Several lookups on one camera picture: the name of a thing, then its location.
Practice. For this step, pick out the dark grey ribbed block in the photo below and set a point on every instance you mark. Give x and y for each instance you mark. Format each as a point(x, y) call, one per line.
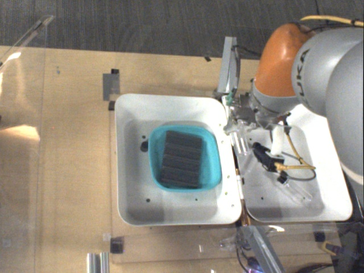
point(180, 161)

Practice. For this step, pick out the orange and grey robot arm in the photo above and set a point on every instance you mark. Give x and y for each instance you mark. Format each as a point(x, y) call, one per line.
point(327, 75)

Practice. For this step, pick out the teal plastic bowl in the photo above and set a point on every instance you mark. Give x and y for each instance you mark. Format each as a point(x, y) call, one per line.
point(211, 163)

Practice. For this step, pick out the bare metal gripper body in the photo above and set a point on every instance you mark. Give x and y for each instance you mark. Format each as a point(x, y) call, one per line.
point(244, 113)

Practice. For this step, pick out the white plastic tray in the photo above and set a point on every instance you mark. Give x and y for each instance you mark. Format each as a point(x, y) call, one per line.
point(267, 200)
point(182, 206)

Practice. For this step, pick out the clear plastic bottle black cap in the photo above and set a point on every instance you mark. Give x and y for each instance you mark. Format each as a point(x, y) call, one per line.
point(297, 192)

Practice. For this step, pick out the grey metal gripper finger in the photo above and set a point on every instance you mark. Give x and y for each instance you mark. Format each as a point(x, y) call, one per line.
point(229, 127)
point(248, 125)

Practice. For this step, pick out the black cylinder on white bracket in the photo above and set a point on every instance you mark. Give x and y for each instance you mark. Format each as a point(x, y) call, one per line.
point(263, 156)

